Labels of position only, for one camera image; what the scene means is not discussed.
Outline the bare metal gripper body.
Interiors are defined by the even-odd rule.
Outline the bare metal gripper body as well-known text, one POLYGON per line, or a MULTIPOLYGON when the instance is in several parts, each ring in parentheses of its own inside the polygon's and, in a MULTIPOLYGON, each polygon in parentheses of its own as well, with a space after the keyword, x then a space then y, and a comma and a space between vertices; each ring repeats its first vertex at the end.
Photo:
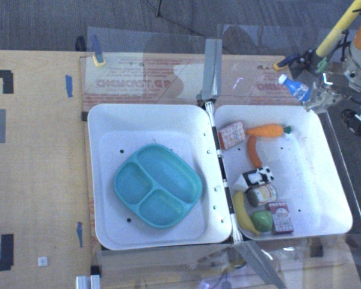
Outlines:
POLYGON ((351 101, 361 105, 361 70, 333 67, 322 73, 318 99, 323 105, 351 101))

